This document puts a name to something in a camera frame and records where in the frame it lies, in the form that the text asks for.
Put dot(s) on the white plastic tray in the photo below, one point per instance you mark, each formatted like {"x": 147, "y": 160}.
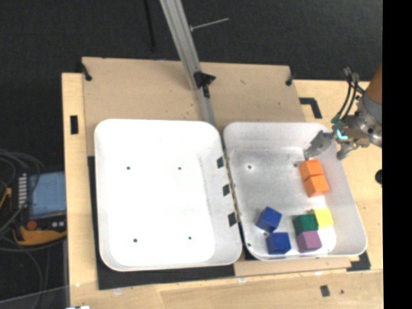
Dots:
{"x": 273, "y": 185}
{"x": 161, "y": 198}

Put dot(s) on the brown cardboard board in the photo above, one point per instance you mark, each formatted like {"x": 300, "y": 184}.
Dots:
{"x": 145, "y": 92}

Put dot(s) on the purple cube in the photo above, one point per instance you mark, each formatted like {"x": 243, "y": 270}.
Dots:
{"x": 309, "y": 240}

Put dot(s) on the blue cube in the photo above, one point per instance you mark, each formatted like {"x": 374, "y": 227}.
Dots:
{"x": 278, "y": 243}
{"x": 269, "y": 218}

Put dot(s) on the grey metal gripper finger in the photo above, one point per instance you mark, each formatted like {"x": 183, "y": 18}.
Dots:
{"x": 344, "y": 150}
{"x": 319, "y": 145}

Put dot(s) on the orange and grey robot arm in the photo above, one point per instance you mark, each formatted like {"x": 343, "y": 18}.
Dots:
{"x": 376, "y": 90}

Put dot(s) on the yellow cube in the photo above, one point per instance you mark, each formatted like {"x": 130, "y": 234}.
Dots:
{"x": 324, "y": 217}

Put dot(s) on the green cube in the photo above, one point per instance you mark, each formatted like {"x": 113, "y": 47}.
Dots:
{"x": 304, "y": 224}

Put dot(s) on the orange cube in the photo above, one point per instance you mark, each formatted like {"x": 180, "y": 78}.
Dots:
{"x": 311, "y": 168}
{"x": 317, "y": 185}

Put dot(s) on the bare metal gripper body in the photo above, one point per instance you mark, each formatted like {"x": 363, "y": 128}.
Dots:
{"x": 357, "y": 133}

